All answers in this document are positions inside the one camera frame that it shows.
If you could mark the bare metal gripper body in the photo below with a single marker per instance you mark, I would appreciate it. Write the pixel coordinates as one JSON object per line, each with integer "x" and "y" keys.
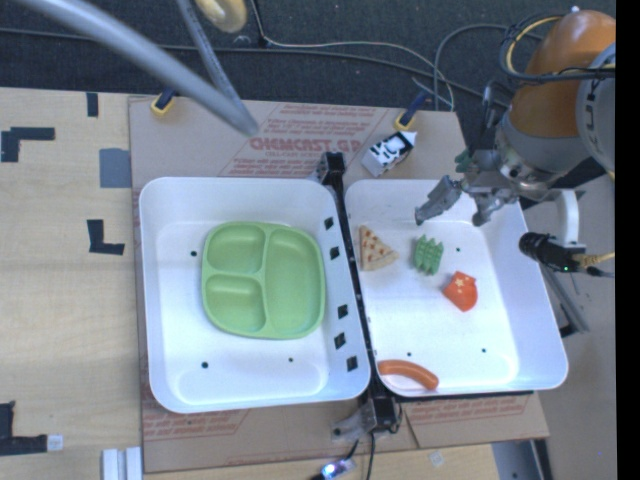
{"x": 492, "y": 173}

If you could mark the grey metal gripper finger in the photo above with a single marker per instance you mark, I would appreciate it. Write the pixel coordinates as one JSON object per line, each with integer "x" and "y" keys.
{"x": 489, "y": 210}
{"x": 440, "y": 199}

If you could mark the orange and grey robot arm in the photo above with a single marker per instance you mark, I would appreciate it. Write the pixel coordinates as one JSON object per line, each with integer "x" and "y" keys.
{"x": 555, "y": 98}

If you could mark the green ridged toy block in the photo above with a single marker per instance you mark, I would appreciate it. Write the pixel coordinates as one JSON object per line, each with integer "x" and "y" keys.
{"x": 427, "y": 254}

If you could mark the black and white carton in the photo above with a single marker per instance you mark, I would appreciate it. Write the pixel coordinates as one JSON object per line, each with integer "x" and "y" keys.
{"x": 387, "y": 154}

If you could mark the toy pizza slice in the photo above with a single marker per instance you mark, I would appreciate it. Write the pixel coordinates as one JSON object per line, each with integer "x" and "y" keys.
{"x": 374, "y": 250}

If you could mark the red carton with yellow stars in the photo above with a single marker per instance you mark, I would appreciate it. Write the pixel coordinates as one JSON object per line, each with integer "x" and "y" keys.
{"x": 461, "y": 292}

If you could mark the thin black rod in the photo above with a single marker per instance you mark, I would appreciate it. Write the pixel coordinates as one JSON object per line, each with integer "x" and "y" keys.
{"x": 356, "y": 273}

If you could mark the white plastic tray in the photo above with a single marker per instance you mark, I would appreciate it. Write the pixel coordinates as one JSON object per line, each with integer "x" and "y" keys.
{"x": 250, "y": 368}
{"x": 425, "y": 328}

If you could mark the orange toy sausage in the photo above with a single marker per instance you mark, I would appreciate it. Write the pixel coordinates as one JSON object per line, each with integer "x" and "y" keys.
{"x": 410, "y": 369}

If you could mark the green divided plate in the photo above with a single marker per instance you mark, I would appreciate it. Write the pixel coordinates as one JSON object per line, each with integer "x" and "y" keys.
{"x": 262, "y": 280}

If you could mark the brown cardboard board, red print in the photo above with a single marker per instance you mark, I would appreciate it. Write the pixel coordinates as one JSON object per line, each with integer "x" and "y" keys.
{"x": 200, "y": 143}

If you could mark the black cylinder on white bracket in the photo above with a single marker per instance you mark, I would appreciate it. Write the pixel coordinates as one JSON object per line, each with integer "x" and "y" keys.
{"x": 545, "y": 250}

